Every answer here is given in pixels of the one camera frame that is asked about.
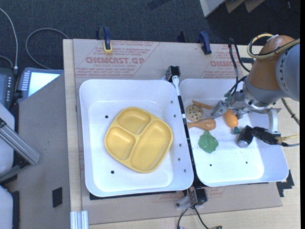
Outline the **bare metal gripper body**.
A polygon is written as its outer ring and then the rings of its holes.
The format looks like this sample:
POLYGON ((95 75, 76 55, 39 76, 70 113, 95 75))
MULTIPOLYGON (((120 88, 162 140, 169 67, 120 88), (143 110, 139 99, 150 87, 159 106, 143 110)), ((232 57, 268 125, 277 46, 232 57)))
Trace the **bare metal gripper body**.
POLYGON ((270 92, 235 92, 234 94, 226 93, 224 97, 224 102, 233 112, 235 109, 248 109, 249 112, 265 114, 272 102, 270 92))

